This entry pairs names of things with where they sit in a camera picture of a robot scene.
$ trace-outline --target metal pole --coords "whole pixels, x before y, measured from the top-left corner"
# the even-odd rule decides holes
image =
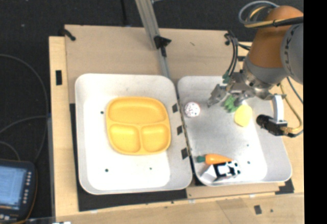
[[[159,33],[158,23],[154,14],[152,2],[151,0],[135,0],[135,2],[143,26],[150,38],[152,47],[157,49],[156,44],[154,42],[154,38],[156,36],[160,36],[160,33]],[[158,54],[159,54],[159,62],[160,62],[162,74],[165,77],[170,78],[166,57],[162,55],[160,50],[158,50]]]

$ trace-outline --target black bracket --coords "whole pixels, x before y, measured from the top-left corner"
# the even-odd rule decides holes
[[[172,42],[171,39],[167,39],[167,38],[163,38],[160,36],[155,36],[154,37],[154,43],[157,49],[161,50],[161,55],[163,57],[167,57],[167,53],[166,53],[166,46]]]

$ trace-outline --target handheld monitor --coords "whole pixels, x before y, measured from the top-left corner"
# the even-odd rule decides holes
[[[27,219],[36,193],[36,170],[31,162],[0,160],[0,223]]]

